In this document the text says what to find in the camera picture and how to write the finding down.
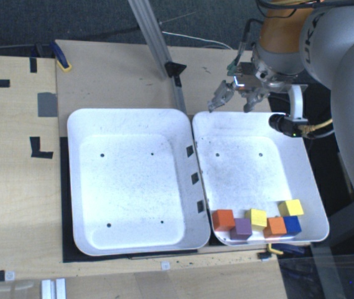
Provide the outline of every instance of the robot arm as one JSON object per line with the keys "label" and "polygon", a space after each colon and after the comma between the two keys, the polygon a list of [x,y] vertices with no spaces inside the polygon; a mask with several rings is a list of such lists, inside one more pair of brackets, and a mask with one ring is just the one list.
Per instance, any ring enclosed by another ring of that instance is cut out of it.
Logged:
{"label": "robot arm", "polygon": [[[251,59],[252,74],[259,83],[247,84],[241,65],[233,62],[228,67],[233,81],[221,83],[208,103],[209,110],[238,92],[247,99],[244,112],[250,112],[271,92],[290,92],[294,79],[305,69],[331,90],[333,128],[354,187],[354,0],[256,2],[269,9]],[[240,48],[236,59],[242,52]],[[279,131],[282,126],[303,127],[291,119],[273,118],[269,123]]]}

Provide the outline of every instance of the yellow cube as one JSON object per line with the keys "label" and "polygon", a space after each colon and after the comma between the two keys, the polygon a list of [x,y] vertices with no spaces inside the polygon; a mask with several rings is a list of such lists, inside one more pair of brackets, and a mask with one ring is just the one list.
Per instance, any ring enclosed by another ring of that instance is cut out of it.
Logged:
{"label": "yellow cube", "polygon": [[245,213],[245,218],[249,218],[251,221],[251,228],[255,231],[261,232],[267,225],[266,211],[251,208]]}
{"label": "yellow cube", "polygon": [[278,205],[281,216],[300,216],[304,215],[299,199],[284,201]]}

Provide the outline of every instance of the dark floor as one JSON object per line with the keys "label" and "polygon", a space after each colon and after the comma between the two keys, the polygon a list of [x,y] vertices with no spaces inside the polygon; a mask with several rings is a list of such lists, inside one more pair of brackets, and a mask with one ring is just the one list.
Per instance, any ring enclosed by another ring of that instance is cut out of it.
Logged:
{"label": "dark floor", "polygon": [[[247,19],[262,19],[253,0],[150,1],[164,31],[217,40],[234,49]],[[0,47],[39,42],[44,45],[45,56],[51,56],[46,45],[55,39],[145,43],[141,32],[134,30],[136,26],[127,0],[0,0]],[[258,35],[259,27],[253,26],[252,42]],[[165,40],[168,45],[208,45],[183,37],[165,36]],[[1,49],[0,55],[30,56],[30,52],[31,46],[16,47]],[[325,87],[310,80],[304,96],[305,114],[310,121],[324,121],[330,116],[330,92]],[[284,101],[270,99],[270,104],[274,111],[288,112]],[[337,143],[334,136],[328,136],[306,140],[305,145],[326,213],[332,216],[354,201],[338,158]],[[354,255],[354,236],[332,247],[332,252],[337,257]],[[319,289],[314,271],[303,266],[299,267],[302,271],[294,269],[297,267],[285,266],[282,270],[288,292],[301,287],[302,293],[307,294],[303,298],[319,298],[314,296]],[[347,271],[344,270],[342,278],[347,278]]]}

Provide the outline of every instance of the metal post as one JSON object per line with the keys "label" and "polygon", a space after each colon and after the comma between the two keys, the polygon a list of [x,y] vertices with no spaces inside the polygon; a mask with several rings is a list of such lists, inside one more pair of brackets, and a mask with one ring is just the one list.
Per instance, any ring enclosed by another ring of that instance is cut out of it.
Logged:
{"label": "metal post", "polygon": [[175,77],[170,77],[165,69],[166,63],[172,62],[172,59],[149,0],[128,0],[128,3],[152,52],[161,77],[170,78],[176,107],[186,113],[182,87],[176,84]]}

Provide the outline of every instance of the orange cube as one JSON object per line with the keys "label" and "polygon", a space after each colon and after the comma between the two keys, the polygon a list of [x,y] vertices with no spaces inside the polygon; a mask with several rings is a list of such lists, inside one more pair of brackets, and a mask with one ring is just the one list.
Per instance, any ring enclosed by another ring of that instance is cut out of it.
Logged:
{"label": "orange cube", "polygon": [[272,217],[267,219],[267,226],[263,230],[265,238],[282,237],[287,234],[283,217]]}
{"label": "orange cube", "polygon": [[235,218],[231,209],[219,209],[212,214],[214,231],[228,232],[235,226]]}

